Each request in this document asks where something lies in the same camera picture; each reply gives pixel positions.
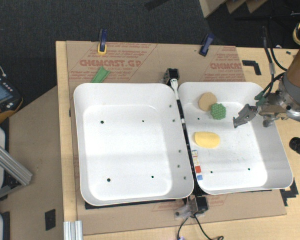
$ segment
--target green plastic toy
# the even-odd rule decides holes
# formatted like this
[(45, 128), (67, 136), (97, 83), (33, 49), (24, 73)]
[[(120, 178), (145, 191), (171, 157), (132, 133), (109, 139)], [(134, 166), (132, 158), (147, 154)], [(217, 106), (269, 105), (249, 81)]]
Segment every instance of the green plastic toy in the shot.
[(103, 66), (100, 67), (98, 73), (92, 79), (91, 83), (102, 83), (109, 76), (110, 73), (111, 72), (108, 70), (105, 70), (105, 68)]
[(227, 114), (227, 109), (222, 104), (213, 104), (211, 106), (211, 115), (215, 120), (225, 119)]

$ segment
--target blue clamp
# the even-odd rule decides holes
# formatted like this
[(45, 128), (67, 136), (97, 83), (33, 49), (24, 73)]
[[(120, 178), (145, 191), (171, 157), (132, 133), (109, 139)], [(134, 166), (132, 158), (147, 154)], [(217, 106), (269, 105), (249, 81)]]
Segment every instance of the blue clamp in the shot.
[(207, 34), (205, 39), (202, 42), (202, 47), (200, 49), (199, 54), (206, 57), (209, 51), (209, 47), (212, 44), (212, 42), (215, 40), (214, 34)]
[(99, 40), (100, 43), (98, 45), (98, 54), (105, 55), (107, 53), (107, 36), (108, 36), (108, 30), (101, 29), (99, 34)]

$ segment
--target sticker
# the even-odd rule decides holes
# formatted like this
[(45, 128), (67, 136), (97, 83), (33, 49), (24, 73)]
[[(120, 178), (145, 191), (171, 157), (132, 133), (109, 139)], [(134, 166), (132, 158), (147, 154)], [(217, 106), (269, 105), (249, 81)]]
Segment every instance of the sticker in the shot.
[[(79, 61), (69, 64), (69, 82), (90, 83), (101, 67), (110, 71), (104, 83), (129, 82), (157, 46), (154, 43), (108, 42), (107, 53), (102, 55), (94, 43)], [(71, 53), (76, 53), (76, 49), (68, 50), (68, 57)]]
[(192, 152), (192, 159), (194, 163), (195, 168), (195, 174), (198, 181), (202, 181), (204, 179), (202, 175), (202, 170), (199, 162), (199, 153), (197, 150), (193, 150)]

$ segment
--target black cable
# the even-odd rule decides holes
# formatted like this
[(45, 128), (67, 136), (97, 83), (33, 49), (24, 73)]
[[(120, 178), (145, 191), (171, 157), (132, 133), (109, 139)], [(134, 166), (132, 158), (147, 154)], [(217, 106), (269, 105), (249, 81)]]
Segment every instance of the black cable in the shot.
[(269, 91), (267, 92), (267, 94), (264, 96), (265, 98), (268, 98), (268, 96), (270, 95), (273, 87), (274, 87), (274, 83), (275, 83), (275, 75), (271, 74), (271, 82), (269, 84)]
[[(205, 235), (205, 237), (208, 238), (208, 240), (212, 240), (209, 236), (207, 236), (207, 234), (205, 233), (204, 229), (202, 228), (201, 223), (200, 223), (200, 221), (198, 220), (197, 214), (196, 214), (196, 213), (194, 214), (194, 218), (195, 218), (196, 222), (198, 222), (198, 225), (199, 225), (199, 227), (200, 227), (202, 233)], [(225, 239), (224, 236), (220, 236), (220, 237), (218, 237), (217, 240), (224, 240), (224, 239)]]
[(280, 68), (282, 69), (283, 71), (288, 71), (288, 69), (286, 69), (285, 67), (283, 67), (279, 61), (277, 60), (276, 58), (276, 55), (275, 55), (275, 51), (274, 51), (274, 46), (273, 46), (273, 41), (272, 41), (272, 36), (271, 36), (271, 33), (270, 33), (270, 20), (268, 21), (268, 26), (267, 26), (267, 29), (266, 29), (266, 35), (265, 35), (266, 39), (267, 39), (267, 42), (268, 42), (268, 45), (269, 45), (269, 48), (270, 48), (270, 51), (271, 51), (271, 55), (273, 57), (273, 60), (275, 62), (275, 64)]
[(271, 58), (271, 55), (270, 55), (270, 52), (269, 52), (269, 48), (268, 48), (267, 28), (265, 26), (263, 27), (263, 32), (264, 32), (263, 48), (264, 48), (265, 54), (268, 58), (269, 64), (272, 64), (273, 61), (272, 61), (272, 58)]
[(187, 222), (187, 220), (188, 220), (189, 218), (190, 218), (190, 217), (186, 218), (186, 219), (184, 220), (184, 222), (181, 224), (181, 226), (180, 226), (180, 228), (179, 228), (179, 230), (178, 230), (177, 240), (180, 240), (180, 231), (181, 231), (183, 225)]
[[(179, 230), (178, 230), (177, 240), (180, 240), (180, 239), (181, 239), (181, 238), (180, 238), (180, 232), (181, 232), (181, 229), (182, 229), (183, 225), (187, 222), (187, 220), (188, 220), (189, 218), (195, 219), (196, 222), (198, 223), (198, 225), (199, 225), (199, 227), (200, 227), (202, 233), (205, 235), (205, 237), (206, 237), (208, 240), (212, 240), (209, 236), (207, 236), (206, 232), (205, 232), (204, 229), (202, 228), (201, 223), (200, 223), (200, 221), (198, 220), (197, 214), (196, 214), (196, 213), (195, 213), (193, 216), (190, 216), (190, 217), (186, 218), (186, 219), (183, 221), (183, 223), (181, 224), (181, 226), (180, 226), (180, 228), (179, 228)], [(224, 239), (225, 239), (224, 236), (220, 236), (217, 240), (224, 240)]]
[[(273, 82), (276, 82), (276, 81), (280, 80), (280, 79), (284, 76), (284, 74), (285, 74), (285, 73), (281, 73), (281, 74), (277, 75), (277, 76), (273, 79)], [(271, 83), (269, 83), (269, 84), (267, 85), (267, 87), (264, 88), (263, 93), (265, 93), (270, 87), (271, 87)]]

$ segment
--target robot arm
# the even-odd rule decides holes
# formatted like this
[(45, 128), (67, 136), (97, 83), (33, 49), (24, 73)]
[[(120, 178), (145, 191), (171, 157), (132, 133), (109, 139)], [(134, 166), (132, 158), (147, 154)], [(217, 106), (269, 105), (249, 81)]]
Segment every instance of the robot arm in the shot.
[(300, 50), (287, 72), (277, 76), (279, 87), (275, 93), (265, 91), (255, 97), (255, 106), (247, 104), (233, 119), (237, 128), (253, 120), (258, 114), (264, 118), (263, 126), (269, 127), (275, 120), (293, 119), (300, 122)]

